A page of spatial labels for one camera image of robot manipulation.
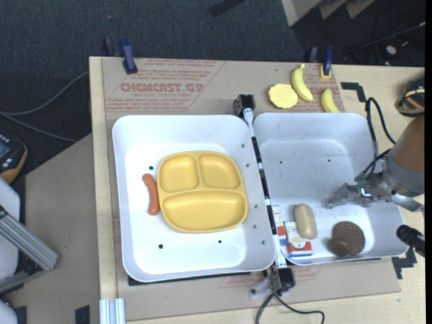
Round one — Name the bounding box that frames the white plastic tray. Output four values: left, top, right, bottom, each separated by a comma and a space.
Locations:
111, 114, 277, 284
252, 112, 410, 267

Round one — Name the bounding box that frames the slim white and red carton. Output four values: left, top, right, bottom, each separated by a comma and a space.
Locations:
271, 204, 286, 238

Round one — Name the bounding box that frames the brown round biscuit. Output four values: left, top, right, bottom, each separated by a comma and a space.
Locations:
327, 220, 367, 257

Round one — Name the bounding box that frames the yellow round biscuit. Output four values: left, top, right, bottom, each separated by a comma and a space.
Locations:
268, 83, 300, 109

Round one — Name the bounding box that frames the black cylinder on white bracket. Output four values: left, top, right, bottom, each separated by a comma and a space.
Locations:
391, 192, 425, 258

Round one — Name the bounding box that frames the thin black and white rod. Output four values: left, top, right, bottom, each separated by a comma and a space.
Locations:
242, 107, 288, 268

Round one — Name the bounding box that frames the small yellow banana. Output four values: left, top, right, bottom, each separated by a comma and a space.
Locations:
320, 87, 342, 114

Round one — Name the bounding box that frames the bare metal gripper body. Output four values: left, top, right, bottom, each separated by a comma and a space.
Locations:
354, 172, 398, 205

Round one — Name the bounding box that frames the beige bread roll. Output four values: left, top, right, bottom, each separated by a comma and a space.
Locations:
292, 203, 319, 240

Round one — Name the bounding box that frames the large yellow banana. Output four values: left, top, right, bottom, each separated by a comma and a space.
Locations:
290, 63, 315, 103

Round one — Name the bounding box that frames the orange sausage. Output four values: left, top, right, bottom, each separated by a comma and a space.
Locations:
142, 173, 161, 216

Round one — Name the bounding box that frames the yellow divided plate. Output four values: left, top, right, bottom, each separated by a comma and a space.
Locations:
156, 150, 249, 234

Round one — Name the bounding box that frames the brown cardboard board red print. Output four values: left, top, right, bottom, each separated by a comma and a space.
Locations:
101, 57, 402, 312

